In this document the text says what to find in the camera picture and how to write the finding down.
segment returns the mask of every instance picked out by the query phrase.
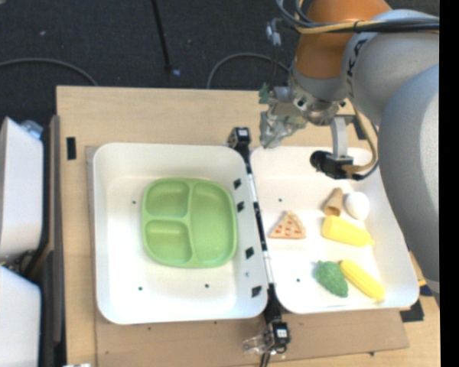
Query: wooden table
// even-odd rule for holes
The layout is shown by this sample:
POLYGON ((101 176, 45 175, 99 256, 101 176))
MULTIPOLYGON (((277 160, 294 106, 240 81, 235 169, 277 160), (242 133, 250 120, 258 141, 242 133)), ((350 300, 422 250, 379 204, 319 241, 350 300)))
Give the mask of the wooden table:
MULTIPOLYGON (((242 341, 262 330, 262 317, 119 326, 96 308, 86 149, 108 142, 221 145, 236 126, 259 145, 258 95, 194 89, 57 88, 60 224, 64 264, 67 362, 94 366, 258 365, 242 341)), ((349 128, 350 146, 366 147, 349 128)), ((286 145, 328 146, 328 128, 310 126, 286 145)), ((293 340, 282 365, 440 365, 440 311, 422 297, 425 319, 403 324, 397 310, 285 314, 293 340), (376 352, 372 357, 368 352, 376 352)))

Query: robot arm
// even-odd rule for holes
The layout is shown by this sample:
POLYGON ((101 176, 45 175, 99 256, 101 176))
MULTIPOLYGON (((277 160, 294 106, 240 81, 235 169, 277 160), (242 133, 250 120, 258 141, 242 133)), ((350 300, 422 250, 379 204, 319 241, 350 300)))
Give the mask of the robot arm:
POLYGON ((343 171, 334 177, 351 177, 353 160, 340 149, 336 117, 349 99, 378 127, 386 194, 440 306, 438 18, 392 10, 384 0, 311 0, 306 15, 304 0, 296 0, 296 14, 290 15, 285 0, 276 1, 301 37, 288 86, 261 92, 261 102, 269 105, 260 124, 262 146, 280 145, 307 123, 329 125, 334 153, 314 161, 330 161, 343 171))

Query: dark background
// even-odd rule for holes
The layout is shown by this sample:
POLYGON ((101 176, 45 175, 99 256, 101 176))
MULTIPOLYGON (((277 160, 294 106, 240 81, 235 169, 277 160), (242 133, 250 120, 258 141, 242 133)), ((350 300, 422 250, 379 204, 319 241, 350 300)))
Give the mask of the dark background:
MULTIPOLYGON (((101 86, 205 88, 214 66, 234 53, 271 56, 265 25, 278 17, 274 0, 157 0, 170 61, 168 79, 151 0, 7 0, 0 5, 0 63, 47 58, 72 64, 101 86)), ((393 8, 440 15, 440 0, 386 0, 393 8)), ((283 34, 288 65, 297 36, 283 34)), ((269 63, 241 58, 221 66, 217 89, 258 89, 269 63)), ((284 71, 278 80, 285 81, 284 71)), ((46 125, 55 86, 92 83, 55 63, 0 68, 0 125, 5 116, 46 125)))

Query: green toy vegetable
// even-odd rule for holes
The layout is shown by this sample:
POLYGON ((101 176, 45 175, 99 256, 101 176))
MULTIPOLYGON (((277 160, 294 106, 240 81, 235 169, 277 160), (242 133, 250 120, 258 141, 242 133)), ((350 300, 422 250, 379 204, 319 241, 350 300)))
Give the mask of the green toy vegetable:
POLYGON ((340 270, 340 266, 332 261, 318 261, 316 272, 314 273, 316 280, 329 292, 339 297, 347 297, 349 288, 345 281, 345 276, 340 270))

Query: black pole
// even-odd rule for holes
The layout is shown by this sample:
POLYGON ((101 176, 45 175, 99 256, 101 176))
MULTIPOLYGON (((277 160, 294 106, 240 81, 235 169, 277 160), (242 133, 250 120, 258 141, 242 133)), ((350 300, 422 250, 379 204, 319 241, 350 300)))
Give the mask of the black pole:
POLYGON ((151 0, 151 6, 155 14, 156 27, 158 29, 158 36, 160 37, 161 49, 163 51, 163 58, 165 61, 165 71, 168 75, 171 74, 172 66, 170 63, 170 56, 168 55, 167 41, 165 39, 165 33, 163 31, 163 25, 161 23, 160 11, 158 10, 158 3, 156 0, 151 0))

